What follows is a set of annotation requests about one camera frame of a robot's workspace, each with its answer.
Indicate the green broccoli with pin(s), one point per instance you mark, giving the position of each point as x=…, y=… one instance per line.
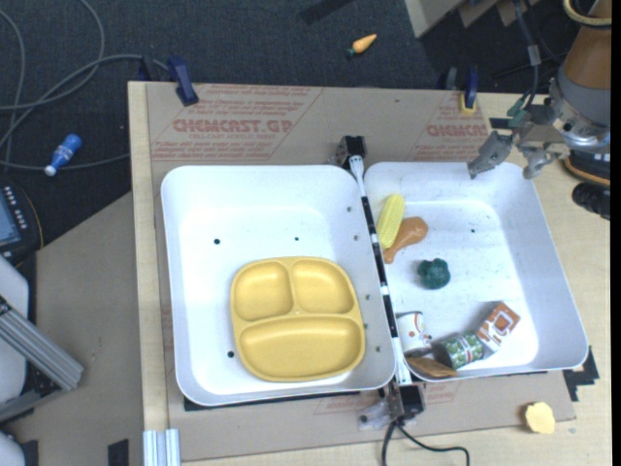
x=434, y=274

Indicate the white and orange can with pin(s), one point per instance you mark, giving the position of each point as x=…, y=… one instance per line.
x=412, y=332

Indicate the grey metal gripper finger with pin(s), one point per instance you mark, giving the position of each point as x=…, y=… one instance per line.
x=491, y=152
x=533, y=159

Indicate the blue bottle white cap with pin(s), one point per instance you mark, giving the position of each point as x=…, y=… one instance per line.
x=64, y=152

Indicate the orange carrot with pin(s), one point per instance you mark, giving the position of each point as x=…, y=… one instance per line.
x=364, y=43

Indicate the thin black and white rod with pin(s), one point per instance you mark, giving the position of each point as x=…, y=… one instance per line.
x=372, y=228

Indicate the orange and white carton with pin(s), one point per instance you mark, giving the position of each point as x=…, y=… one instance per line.
x=497, y=327

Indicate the yellow corn cob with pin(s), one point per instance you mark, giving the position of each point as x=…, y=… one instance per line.
x=391, y=219

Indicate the orange chicken drumstick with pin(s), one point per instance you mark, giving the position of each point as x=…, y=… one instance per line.
x=410, y=235

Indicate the brown cardboard board red print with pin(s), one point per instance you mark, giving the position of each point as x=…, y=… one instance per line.
x=271, y=124

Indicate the yellow divided plate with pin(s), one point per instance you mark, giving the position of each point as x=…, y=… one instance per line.
x=298, y=321

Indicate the yellow flat crisp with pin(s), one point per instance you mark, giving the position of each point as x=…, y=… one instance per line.
x=540, y=417

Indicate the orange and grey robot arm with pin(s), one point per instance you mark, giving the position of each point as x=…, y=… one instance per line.
x=589, y=61

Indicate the green and white can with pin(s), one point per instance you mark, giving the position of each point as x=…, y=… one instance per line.
x=462, y=350

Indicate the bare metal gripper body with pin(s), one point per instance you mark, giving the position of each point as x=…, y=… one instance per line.
x=543, y=135

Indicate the white plastic tray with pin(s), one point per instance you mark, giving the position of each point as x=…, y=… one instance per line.
x=514, y=260
x=271, y=202

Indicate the brown biscuit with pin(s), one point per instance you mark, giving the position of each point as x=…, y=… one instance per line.
x=429, y=367

